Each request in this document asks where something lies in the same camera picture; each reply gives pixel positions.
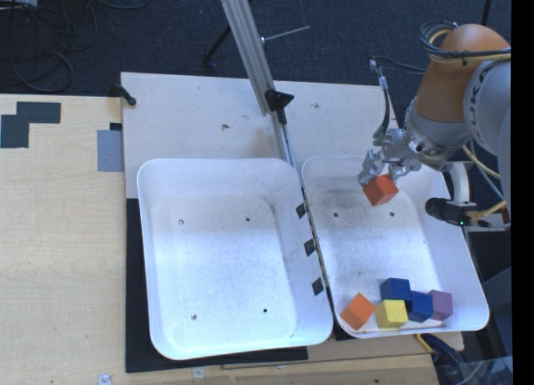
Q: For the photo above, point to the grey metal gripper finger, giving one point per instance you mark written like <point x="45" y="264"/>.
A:
<point x="398" y="171"/>
<point x="367" y="170"/>

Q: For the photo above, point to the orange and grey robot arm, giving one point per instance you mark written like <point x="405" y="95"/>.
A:
<point x="450" y="91"/>

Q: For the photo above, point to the white plastic tray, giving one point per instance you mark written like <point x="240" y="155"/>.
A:
<point x="375" y="245"/>
<point x="225" y="258"/>

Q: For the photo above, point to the pale flat board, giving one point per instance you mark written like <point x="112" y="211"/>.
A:
<point x="196" y="124"/>

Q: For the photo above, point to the black cylinder on white bracket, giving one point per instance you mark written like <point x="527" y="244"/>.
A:
<point x="448" y="210"/>

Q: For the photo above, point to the orange cube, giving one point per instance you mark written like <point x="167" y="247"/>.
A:
<point x="357" y="311"/>

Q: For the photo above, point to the blue cube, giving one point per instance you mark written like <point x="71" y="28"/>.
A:
<point x="420" y="306"/>
<point x="395" y="289"/>

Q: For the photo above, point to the yellow cube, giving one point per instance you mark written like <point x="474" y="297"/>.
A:
<point x="391" y="314"/>

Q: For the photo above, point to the purple cube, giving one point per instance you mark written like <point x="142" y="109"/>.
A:
<point x="442" y="305"/>

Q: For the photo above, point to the red cube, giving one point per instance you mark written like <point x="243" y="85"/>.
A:
<point x="380" y="190"/>

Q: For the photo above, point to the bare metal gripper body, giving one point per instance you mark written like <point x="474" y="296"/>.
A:
<point x="411" y="149"/>

